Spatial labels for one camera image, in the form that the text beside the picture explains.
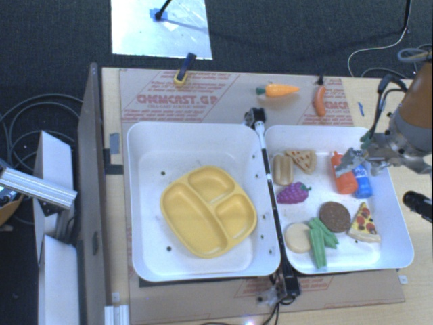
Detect orange bottle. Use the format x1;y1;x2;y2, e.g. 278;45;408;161
330;150;359;195

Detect tan waffle slice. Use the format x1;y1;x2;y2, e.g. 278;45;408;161
284;149;318;175

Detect brown round biscuit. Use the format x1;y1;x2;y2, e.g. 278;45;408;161
319;201;352;234

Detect brown cardboard board red print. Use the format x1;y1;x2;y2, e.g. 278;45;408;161
118;68;407;318

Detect purple grapes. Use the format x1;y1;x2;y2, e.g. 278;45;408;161
276;181;313;205

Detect pizza slice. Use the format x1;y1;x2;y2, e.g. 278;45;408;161
346;201;382;244

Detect blue bottle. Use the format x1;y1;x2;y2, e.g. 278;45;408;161
351;163;374;200

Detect thin black and white rod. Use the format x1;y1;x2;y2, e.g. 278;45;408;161
254;121;296;284

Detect tan hot dog bun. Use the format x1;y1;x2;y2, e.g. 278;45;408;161
272;153;295;187

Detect yellow divided plate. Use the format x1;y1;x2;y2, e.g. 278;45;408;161
159;165;258;259

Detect tan round biscuit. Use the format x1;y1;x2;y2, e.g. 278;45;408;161
283;222;313;254

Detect orange sausage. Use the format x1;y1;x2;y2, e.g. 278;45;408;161
312;85;327;118

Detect orange carrot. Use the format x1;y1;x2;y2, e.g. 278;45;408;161
255;83;301;99

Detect white plastic tray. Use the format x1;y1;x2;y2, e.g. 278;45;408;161
126;121;282;283
264;124;415;276

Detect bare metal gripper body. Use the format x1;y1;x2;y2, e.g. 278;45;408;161
365;132;433;176

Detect black cylinder on white bracket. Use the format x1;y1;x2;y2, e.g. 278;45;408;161
402;190;433;223

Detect black block with thin wires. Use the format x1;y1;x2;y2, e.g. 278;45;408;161
281;265;302;298
244;107;267;127

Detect green beans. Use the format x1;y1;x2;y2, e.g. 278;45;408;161
307;217;340;270

